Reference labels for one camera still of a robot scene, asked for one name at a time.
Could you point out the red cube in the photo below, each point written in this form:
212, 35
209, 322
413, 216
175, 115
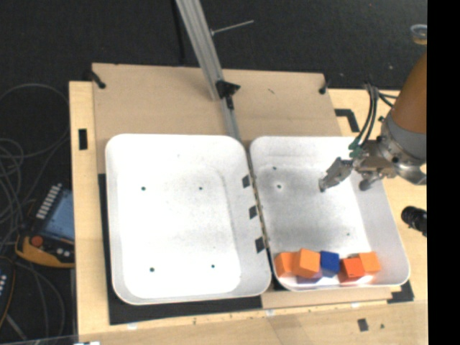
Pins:
351, 269

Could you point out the black cylinder on white bracket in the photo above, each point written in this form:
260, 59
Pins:
415, 218

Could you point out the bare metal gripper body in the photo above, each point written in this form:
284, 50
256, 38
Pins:
390, 164

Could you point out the orange cube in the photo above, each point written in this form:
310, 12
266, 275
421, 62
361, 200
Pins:
308, 262
370, 262
284, 262

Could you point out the blue cube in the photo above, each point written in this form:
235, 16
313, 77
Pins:
330, 261

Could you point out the thin black and white rod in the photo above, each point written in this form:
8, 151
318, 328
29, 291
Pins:
259, 210

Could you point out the brown cardboard board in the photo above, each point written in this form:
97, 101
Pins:
161, 102

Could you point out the white plastic tray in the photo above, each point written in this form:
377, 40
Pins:
309, 210
179, 221

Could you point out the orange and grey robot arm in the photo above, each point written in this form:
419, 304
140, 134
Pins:
413, 99

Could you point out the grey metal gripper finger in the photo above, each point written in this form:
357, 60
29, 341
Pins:
370, 182
334, 175

